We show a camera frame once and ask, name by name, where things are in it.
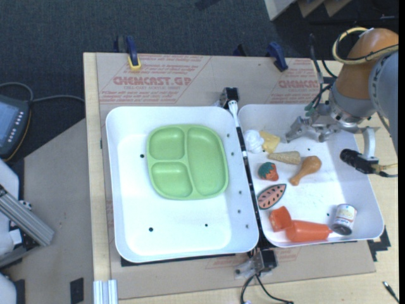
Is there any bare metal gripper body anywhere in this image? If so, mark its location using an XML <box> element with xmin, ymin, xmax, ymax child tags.
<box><xmin>308</xmin><ymin>103</ymin><xmax>365</xmax><ymax>139</ymax></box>

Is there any yellow cheese wedge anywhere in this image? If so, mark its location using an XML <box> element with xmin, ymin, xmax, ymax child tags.
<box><xmin>259</xmin><ymin>130</ymin><xmax>282</xmax><ymax>154</ymax></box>

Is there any beige ice cream cone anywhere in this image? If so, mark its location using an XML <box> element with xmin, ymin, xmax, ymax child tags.
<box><xmin>268</xmin><ymin>150</ymin><xmax>302</xmax><ymax>166</ymax></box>

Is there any brown chicken drumstick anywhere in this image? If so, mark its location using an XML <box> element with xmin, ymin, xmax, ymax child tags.
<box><xmin>289</xmin><ymin>155</ymin><xmax>323</xmax><ymax>187</ymax></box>

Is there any red strawberry with green top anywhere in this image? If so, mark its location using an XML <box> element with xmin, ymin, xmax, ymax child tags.
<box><xmin>257</xmin><ymin>161</ymin><xmax>280</xmax><ymax>182</ymax></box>

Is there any thin black and white rod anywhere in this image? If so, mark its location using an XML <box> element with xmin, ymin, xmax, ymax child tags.
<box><xmin>228</xmin><ymin>100</ymin><xmax>263</xmax><ymax>250</ymax></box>

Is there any white plastic tray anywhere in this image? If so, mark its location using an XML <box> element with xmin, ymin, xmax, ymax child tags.
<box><xmin>105</xmin><ymin>106</ymin><xmax>261</xmax><ymax>263</ymax></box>
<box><xmin>237</xmin><ymin>103</ymin><xmax>385</xmax><ymax>248</ymax></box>

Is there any pink watermelon slice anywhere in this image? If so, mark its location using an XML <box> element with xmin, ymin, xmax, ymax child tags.
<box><xmin>256</xmin><ymin>183</ymin><xmax>287</xmax><ymax>211</ymax></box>

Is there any small white can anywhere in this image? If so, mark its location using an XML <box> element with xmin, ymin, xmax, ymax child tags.
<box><xmin>331</xmin><ymin>203</ymin><xmax>358</xmax><ymax>236</ymax></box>

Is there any red orange block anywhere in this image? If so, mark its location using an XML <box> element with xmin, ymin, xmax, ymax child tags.
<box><xmin>268</xmin><ymin>205</ymin><xmax>294</xmax><ymax>233</ymax></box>

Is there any orange plastic bottle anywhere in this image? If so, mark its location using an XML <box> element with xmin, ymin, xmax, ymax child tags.
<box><xmin>285</xmin><ymin>219</ymin><xmax>333</xmax><ymax>243</ymax></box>

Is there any green divided plate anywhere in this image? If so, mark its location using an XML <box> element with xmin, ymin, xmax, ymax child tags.
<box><xmin>146</xmin><ymin>123</ymin><xmax>230</xmax><ymax>201</ymax></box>

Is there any brown cardboard board red print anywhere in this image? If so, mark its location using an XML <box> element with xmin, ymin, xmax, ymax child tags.
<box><xmin>94</xmin><ymin>53</ymin><xmax>377</xmax><ymax>300</ymax></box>

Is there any black cylinder on white bracket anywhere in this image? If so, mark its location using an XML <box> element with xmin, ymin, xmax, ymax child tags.
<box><xmin>339</xmin><ymin>127</ymin><xmax>380</xmax><ymax>175</ymax></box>

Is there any black block with thin wires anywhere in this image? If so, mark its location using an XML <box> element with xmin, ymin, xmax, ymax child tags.
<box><xmin>234</xmin><ymin>248</ymin><xmax>279</xmax><ymax>280</ymax></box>
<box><xmin>220</xmin><ymin>87</ymin><xmax>239</xmax><ymax>108</ymax></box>

